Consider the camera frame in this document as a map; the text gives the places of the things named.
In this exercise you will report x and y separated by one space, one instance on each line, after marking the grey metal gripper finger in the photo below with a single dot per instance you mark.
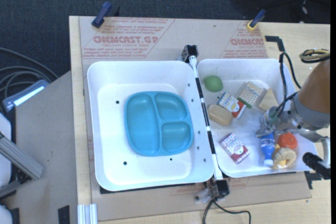
271 130
261 132

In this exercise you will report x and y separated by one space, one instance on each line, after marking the red and white carton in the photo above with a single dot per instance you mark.
234 148

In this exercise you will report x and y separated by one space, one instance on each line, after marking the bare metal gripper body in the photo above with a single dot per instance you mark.
282 119

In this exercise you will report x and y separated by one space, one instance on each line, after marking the blue and white bottle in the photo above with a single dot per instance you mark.
268 148

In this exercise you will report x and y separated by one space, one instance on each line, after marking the thin black and white rod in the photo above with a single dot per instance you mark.
205 115

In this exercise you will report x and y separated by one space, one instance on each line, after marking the blue divided plate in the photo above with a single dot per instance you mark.
147 123

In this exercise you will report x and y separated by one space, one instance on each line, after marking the beige cheese wedge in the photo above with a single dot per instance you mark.
267 101

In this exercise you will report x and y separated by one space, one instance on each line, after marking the black cylinder on white bracket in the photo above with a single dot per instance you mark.
316 162

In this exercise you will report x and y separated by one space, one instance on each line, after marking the white and orange carton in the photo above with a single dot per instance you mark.
231 104

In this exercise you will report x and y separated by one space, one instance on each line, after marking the brown cardboard board red print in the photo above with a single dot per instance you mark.
157 39

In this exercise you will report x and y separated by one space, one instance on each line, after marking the white plastic tray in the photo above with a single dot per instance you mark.
110 126
249 123

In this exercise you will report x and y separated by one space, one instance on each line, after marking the yellow bread loaf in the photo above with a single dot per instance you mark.
220 115

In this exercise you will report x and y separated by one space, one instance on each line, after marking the yellow croissant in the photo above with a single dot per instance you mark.
284 157

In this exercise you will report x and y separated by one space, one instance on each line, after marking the orange tomato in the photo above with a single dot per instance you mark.
287 141

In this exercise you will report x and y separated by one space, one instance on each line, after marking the green apple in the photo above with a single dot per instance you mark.
213 83

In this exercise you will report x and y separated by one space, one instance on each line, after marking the tan patterned carton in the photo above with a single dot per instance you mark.
250 93

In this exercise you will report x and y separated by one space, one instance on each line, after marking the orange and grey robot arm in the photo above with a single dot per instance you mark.
315 86

